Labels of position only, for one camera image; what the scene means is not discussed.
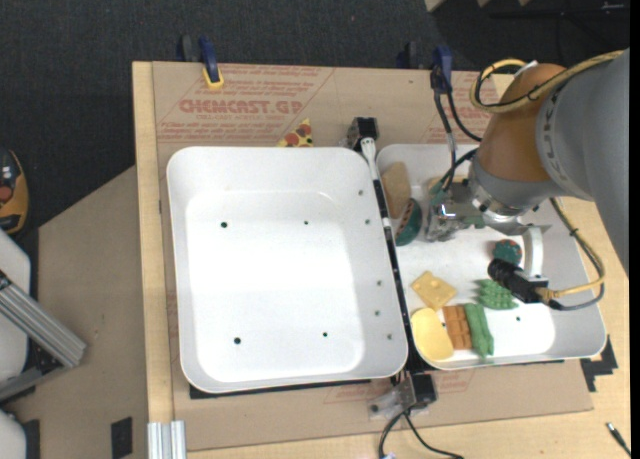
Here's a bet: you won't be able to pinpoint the black block with thin wires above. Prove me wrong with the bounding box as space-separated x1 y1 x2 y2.
344 116 380 149
368 374 439 421

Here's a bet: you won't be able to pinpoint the tan bread slice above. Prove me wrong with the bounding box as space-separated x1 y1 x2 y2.
381 161 413 221

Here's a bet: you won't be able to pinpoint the brown cardboard board red print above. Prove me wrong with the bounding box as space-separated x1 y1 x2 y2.
151 60 596 452

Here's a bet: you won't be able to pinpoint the green pea pod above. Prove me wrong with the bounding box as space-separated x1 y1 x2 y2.
463 302 496 359

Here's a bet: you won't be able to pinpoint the green round biscuit red dots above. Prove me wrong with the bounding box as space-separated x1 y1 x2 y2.
491 238 524 265

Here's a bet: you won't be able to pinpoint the yellow oval chip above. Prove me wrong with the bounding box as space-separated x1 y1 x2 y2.
410 307 455 362

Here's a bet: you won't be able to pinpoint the black cylinder on white bracket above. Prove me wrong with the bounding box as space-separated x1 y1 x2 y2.
487 225 551 305

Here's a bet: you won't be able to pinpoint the white plastic tray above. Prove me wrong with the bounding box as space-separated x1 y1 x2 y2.
374 142 609 372
165 145 410 394

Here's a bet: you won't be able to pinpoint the green leafy vegetable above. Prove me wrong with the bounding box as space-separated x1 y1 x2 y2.
473 278 521 312

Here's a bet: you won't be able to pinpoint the yellow cheese slice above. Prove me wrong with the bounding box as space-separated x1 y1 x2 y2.
410 270 458 311

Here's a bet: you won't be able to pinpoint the green watermelon slice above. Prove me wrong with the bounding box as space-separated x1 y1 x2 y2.
394 197 423 248

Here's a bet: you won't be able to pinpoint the yellow pizza slice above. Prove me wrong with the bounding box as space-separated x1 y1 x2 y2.
276 118 315 149

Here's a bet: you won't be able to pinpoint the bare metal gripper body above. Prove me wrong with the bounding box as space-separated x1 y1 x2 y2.
427 181 532 237

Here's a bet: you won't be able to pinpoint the brown waffle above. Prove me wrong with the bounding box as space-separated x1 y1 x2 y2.
442 304 474 351

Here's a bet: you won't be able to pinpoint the thin black and white rod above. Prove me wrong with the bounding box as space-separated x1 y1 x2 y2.
359 138 419 378

